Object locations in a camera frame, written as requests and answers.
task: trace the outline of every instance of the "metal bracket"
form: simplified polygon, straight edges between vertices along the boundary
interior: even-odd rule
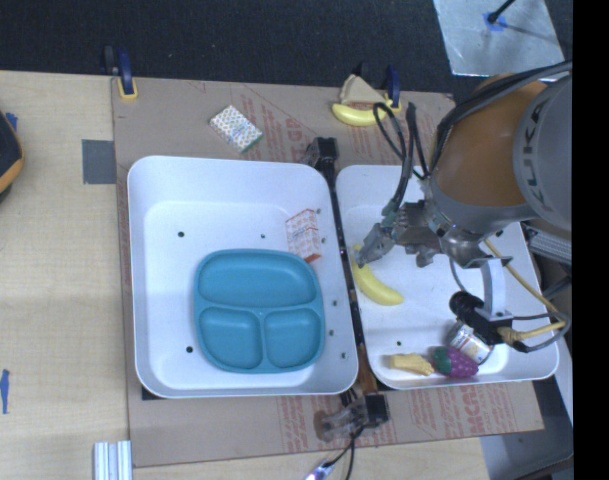
[[[93,445],[93,480],[132,480],[131,442]]]

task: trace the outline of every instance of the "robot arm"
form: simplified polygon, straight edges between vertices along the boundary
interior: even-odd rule
[[[435,254],[446,254],[462,268],[481,269],[484,300],[458,297],[451,309],[484,329],[486,341],[502,341],[497,328],[507,325],[507,317],[510,326],[502,267],[511,258],[490,256],[480,245],[510,223],[534,218],[570,231],[571,69],[564,62],[495,77],[447,114],[437,128],[430,168],[420,175],[424,199],[391,199],[355,254],[358,266],[401,245],[420,268]],[[552,83],[540,81],[559,74]],[[413,116],[408,121],[414,135]],[[410,172],[409,149],[400,185]]]

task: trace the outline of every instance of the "gray tape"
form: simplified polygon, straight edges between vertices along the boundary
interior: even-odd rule
[[[82,176],[84,184],[115,183],[115,149],[112,140],[82,139]]]

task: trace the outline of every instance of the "yellow wire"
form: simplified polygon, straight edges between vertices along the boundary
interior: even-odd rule
[[[484,240],[486,246],[491,250],[491,252],[497,256],[498,258],[502,257],[497,248],[488,240]],[[559,310],[553,305],[551,301],[544,298],[538,291],[533,288],[527,281],[524,279],[517,270],[515,270],[510,264],[506,265],[508,271],[513,275],[513,277],[524,287],[526,290],[533,295],[537,300],[539,300],[542,304],[544,304],[551,311],[559,313]],[[554,331],[564,327],[564,322],[555,322],[549,325],[545,325],[543,327],[538,327],[537,329],[533,329],[532,331],[515,331],[510,327],[501,327],[497,331],[502,335],[504,341],[506,341],[509,345],[517,340],[524,340],[526,338],[532,338],[533,336],[538,336],[540,334],[544,334],[548,331]]]

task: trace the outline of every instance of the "small packet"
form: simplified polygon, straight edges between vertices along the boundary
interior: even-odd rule
[[[233,105],[229,105],[209,121],[211,128],[238,153],[246,152],[263,137],[262,131]]]
[[[303,210],[286,221],[288,250],[308,263],[319,258],[321,241],[313,210]]]

